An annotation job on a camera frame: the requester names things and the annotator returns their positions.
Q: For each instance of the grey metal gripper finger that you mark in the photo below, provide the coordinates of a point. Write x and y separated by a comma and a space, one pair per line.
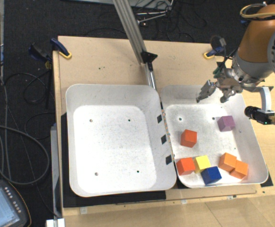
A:
206, 91
227, 96

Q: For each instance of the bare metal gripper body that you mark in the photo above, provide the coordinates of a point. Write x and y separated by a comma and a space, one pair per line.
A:
232, 80

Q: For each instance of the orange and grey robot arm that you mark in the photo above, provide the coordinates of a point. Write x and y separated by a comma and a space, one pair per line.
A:
258, 44

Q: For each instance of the purple cube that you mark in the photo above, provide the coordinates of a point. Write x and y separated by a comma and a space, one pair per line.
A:
226, 123

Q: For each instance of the red-orange cube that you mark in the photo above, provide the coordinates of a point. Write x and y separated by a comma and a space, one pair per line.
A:
185, 166
188, 138

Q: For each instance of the white plastic tray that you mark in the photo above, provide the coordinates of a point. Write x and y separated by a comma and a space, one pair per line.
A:
116, 145
210, 145

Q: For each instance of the light orange cube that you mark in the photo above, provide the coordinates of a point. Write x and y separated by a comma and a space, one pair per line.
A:
241, 170
227, 162

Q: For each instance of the yellow cube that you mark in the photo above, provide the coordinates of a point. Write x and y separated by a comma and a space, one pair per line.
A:
202, 163

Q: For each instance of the blue cube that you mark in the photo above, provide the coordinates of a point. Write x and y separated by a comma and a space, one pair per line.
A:
211, 175

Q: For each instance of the pale wood board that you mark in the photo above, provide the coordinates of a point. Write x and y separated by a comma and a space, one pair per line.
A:
104, 63

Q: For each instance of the black cylinder on white bracket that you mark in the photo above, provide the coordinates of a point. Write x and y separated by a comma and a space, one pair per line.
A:
258, 115

